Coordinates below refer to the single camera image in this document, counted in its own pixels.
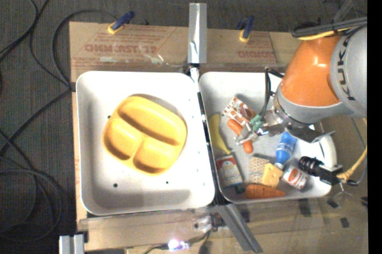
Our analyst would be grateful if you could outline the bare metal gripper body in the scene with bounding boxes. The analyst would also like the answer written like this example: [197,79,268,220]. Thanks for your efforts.
[257,109,288,137]

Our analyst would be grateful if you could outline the orange sausage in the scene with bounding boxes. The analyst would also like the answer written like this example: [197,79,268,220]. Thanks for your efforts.
[227,118,254,155]

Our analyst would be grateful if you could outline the white and orange carton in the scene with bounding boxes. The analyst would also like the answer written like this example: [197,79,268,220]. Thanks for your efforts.
[222,96,257,128]

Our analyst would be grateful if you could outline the blue plastic bottle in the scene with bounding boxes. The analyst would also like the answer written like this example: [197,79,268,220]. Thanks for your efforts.
[273,131,298,170]

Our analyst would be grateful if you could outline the yellow banana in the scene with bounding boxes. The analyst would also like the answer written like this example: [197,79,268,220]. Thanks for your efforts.
[208,114,232,155]

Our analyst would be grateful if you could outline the tan square cracker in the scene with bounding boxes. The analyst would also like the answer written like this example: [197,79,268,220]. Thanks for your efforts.
[248,156,271,185]

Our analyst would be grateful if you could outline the thin black and white rod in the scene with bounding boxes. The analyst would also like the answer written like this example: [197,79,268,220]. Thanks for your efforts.
[189,66,221,206]

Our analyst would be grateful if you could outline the yellow cheese wedge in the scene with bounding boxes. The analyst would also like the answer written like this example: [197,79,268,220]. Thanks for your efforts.
[261,162,284,189]

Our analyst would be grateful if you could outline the white plastic tray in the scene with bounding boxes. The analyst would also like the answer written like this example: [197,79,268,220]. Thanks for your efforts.
[198,71,338,205]
[75,70,216,216]

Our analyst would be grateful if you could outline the orange carrot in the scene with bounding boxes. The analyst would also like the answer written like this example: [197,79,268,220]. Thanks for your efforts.
[235,183,287,200]

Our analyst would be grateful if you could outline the small red and white can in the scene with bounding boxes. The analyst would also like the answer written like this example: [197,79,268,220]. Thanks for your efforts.
[281,164,309,190]

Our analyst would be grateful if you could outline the yellow divided plate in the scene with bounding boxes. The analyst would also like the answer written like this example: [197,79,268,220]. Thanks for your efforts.
[102,95,188,176]

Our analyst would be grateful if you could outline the brown cardboard board red print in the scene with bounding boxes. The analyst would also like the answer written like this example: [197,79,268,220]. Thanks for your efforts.
[68,21,326,229]

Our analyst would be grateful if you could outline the black cylinder on white bracket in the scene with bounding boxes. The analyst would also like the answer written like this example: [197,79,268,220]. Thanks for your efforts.
[298,131,344,187]

